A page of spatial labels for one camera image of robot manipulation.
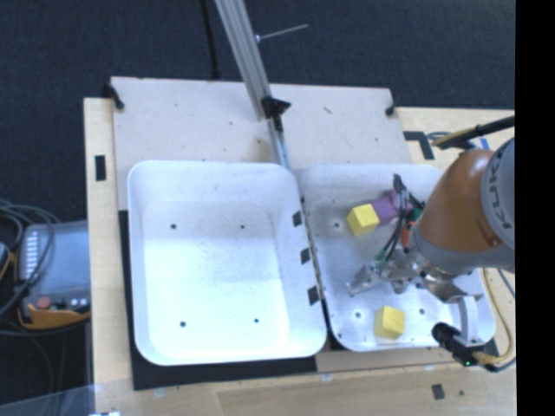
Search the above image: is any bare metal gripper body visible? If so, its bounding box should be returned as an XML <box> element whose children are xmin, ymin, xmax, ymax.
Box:
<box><xmin>375</xmin><ymin>249</ymin><xmax>454</xmax><ymax>290</ymax></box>

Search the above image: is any white plastic tray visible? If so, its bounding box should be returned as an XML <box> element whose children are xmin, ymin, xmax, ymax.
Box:
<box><xmin>127</xmin><ymin>159</ymin><xmax>329</xmax><ymax>367</ymax></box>
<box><xmin>297</xmin><ymin>162</ymin><xmax>498</xmax><ymax>354</ymax></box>

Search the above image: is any yellow cube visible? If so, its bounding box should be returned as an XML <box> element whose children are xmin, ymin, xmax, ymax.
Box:
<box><xmin>345</xmin><ymin>203</ymin><xmax>382</xmax><ymax>237</ymax></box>
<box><xmin>373</xmin><ymin>305</ymin><xmax>408</xmax><ymax>341</ymax></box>

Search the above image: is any purple cube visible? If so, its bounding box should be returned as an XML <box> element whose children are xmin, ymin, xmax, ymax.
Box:
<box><xmin>371</xmin><ymin>188</ymin><xmax>414</xmax><ymax>225</ymax></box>

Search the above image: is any thin black and white rod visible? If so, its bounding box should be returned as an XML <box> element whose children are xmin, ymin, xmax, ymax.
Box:
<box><xmin>269</xmin><ymin>117</ymin><xmax>329</xmax><ymax>310</ymax></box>

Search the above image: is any pale wood board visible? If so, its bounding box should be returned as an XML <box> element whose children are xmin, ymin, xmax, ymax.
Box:
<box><xmin>109</xmin><ymin>75</ymin><xmax>415</xmax><ymax>216</ymax></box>

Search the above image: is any black cylinder on white bracket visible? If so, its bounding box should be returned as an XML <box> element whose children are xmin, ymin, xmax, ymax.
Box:
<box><xmin>430</xmin><ymin>282</ymin><xmax>486</xmax><ymax>368</ymax></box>

